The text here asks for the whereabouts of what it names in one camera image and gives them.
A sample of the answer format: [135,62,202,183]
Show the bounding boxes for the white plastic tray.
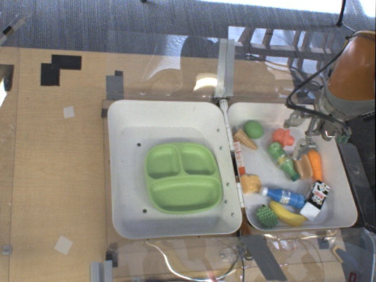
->
[107,99,243,240]
[227,102,358,233]

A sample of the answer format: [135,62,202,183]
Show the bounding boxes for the sausage in bread bun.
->
[293,153,314,180]

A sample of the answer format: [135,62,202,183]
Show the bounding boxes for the yellow banana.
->
[269,200,308,227]

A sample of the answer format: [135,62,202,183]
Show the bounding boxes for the orange red toy shape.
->
[271,127,296,148]

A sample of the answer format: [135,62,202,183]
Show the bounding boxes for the black and white carton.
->
[299,180,331,221]

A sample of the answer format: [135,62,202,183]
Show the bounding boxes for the orange carrot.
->
[307,150,324,183]

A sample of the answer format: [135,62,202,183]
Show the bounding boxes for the green grapes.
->
[255,204,279,227]

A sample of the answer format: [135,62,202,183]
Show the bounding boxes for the blue plastic bottle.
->
[260,186,307,209]

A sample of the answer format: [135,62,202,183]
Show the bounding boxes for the tan ice cream cone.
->
[233,128,259,151]

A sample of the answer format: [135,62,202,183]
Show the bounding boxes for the orange and white packet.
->
[233,141,246,176]

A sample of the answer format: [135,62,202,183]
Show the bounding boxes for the green plastic bottle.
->
[267,142,301,182]

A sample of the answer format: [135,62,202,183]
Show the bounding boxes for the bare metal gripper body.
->
[304,113,351,142]

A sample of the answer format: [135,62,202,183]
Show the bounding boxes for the green divided plate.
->
[143,142,223,216]

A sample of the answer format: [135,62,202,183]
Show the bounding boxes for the tan bread piece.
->
[240,173,262,194]

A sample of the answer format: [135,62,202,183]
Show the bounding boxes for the green round fruit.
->
[243,120,264,140]

